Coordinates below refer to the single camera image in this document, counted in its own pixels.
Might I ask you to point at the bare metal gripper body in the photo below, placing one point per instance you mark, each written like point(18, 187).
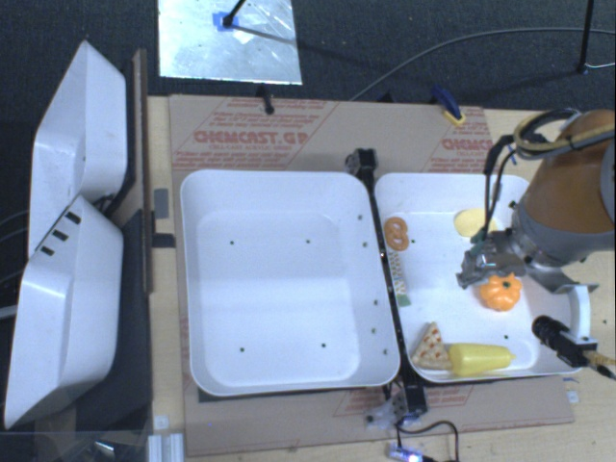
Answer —
point(505, 253)

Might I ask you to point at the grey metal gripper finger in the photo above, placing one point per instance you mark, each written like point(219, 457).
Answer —
point(468, 277)
point(492, 269)

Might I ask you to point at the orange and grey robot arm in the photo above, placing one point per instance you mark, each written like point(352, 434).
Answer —
point(568, 186)

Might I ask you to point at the orange pumpkin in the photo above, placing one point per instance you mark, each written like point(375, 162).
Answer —
point(500, 294)

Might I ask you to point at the white plastic tray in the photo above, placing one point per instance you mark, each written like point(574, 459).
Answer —
point(447, 301)
point(279, 282)

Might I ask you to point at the pale yellow round chip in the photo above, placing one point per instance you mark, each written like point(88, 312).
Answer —
point(469, 222)

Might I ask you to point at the white printed packet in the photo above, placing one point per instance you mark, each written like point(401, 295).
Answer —
point(399, 277)

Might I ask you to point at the pizza slice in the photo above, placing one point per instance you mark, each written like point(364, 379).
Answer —
point(430, 349)

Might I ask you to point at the yellow squeeze bottle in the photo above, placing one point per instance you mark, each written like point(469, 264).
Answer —
point(476, 359)

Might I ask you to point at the thin black rod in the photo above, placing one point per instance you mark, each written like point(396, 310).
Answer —
point(385, 263)

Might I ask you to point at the brown pretzel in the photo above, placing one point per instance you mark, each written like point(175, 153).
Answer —
point(391, 229)

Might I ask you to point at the brown cardboard board red print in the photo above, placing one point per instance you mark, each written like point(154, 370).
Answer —
point(269, 137)

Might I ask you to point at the black cylinder on white bracket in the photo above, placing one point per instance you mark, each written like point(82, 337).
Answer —
point(560, 335)

